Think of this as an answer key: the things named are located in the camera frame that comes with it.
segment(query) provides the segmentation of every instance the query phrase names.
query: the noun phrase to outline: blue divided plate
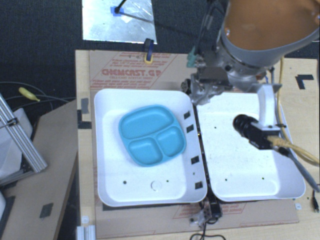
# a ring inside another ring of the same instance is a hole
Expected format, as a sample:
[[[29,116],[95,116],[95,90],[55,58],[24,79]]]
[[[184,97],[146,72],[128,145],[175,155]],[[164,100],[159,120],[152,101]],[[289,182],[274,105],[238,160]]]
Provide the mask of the blue divided plate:
[[[119,133],[132,159],[155,166],[181,154],[186,138],[174,114],[165,106],[141,107],[124,115]]]

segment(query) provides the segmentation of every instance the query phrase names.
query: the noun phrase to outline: dark floor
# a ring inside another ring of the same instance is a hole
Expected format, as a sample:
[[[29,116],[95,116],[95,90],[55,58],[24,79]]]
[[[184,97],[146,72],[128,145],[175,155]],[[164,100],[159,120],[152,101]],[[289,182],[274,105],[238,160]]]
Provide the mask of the dark floor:
[[[188,53],[198,34],[206,0],[152,0],[158,45],[155,52]],[[221,19],[212,27],[213,40]],[[82,40],[82,0],[0,0],[0,93],[17,96],[23,82],[47,95],[75,97],[75,50],[141,51],[141,44]],[[317,58],[319,43],[312,43],[287,57]],[[29,103],[17,98],[11,108]],[[61,106],[53,102],[53,107]],[[51,110],[47,103],[25,111],[34,124]],[[59,239],[74,238],[77,223],[77,187],[74,183]]]

